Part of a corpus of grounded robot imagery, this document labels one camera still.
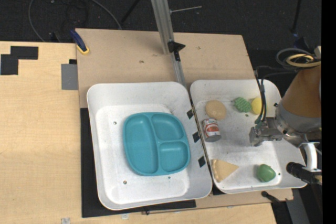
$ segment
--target teal plate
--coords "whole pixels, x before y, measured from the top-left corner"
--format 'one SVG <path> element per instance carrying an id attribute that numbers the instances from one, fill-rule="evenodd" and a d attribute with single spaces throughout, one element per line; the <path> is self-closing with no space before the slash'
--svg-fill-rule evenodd
<path id="1" fill-rule="evenodd" d="M 182 123 L 168 113 L 129 116 L 123 126 L 127 161 L 139 175 L 159 176 L 182 171 L 190 161 L 190 148 Z"/>

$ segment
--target red and white can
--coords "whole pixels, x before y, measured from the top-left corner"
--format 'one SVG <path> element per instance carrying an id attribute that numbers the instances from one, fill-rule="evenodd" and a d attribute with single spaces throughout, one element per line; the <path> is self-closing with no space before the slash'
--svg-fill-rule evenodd
<path id="1" fill-rule="evenodd" d="M 221 139 L 216 119 L 209 118 L 203 121 L 203 130 L 206 142 L 214 142 Z"/>

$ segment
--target black bracket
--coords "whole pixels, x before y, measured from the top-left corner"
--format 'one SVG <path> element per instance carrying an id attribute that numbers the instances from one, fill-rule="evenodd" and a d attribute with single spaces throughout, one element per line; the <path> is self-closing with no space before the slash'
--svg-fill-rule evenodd
<path id="1" fill-rule="evenodd" d="M 175 60 L 181 62 L 180 59 L 180 54 L 178 53 L 180 50 L 182 50 L 185 47 L 185 45 L 174 42 L 174 41 L 169 41 L 168 42 L 168 49 L 170 53 L 174 53 Z"/>

